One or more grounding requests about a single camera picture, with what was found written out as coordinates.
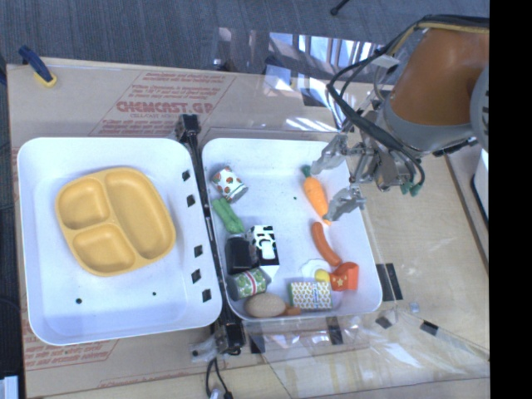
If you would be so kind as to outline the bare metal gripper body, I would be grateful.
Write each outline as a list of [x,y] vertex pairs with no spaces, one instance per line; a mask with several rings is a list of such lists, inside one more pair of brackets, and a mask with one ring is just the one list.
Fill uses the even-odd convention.
[[380,190],[421,188],[421,164],[388,129],[377,111],[353,111],[346,115],[344,151],[349,188],[359,190],[374,183]]

